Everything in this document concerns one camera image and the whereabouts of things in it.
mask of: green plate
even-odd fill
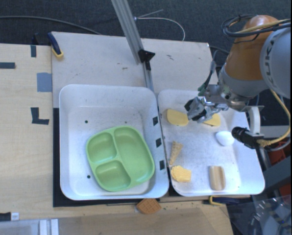
[[[155,172],[143,136],[131,126],[117,126],[91,136],[86,154],[98,184],[107,191],[132,188]]]

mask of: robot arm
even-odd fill
[[[204,84],[198,89],[198,97],[186,103],[189,120],[201,123],[229,108],[253,113],[253,106],[247,102],[266,89],[290,99],[291,24],[265,15],[245,18],[248,21],[236,34],[240,37],[236,38],[219,72],[218,83]],[[228,23],[224,30],[236,21]],[[250,135],[249,140],[241,140],[242,133]],[[236,127],[232,135],[251,148],[257,145],[257,139],[263,138],[258,128],[248,131]]]

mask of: white wire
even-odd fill
[[[174,20],[169,19],[169,18],[141,18],[141,17],[138,17],[136,19],[138,19],[138,20],[140,20],[140,19],[146,19],[146,20],[159,19],[159,20],[166,20],[166,21],[173,22],[173,23],[177,24],[182,29],[182,31],[183,31],[183,39],[182,39],[182,41],[184,41],[184,39],[185,39],[185,30],[182,27],[182,25],[180,25],[177,21],[174,21]]]

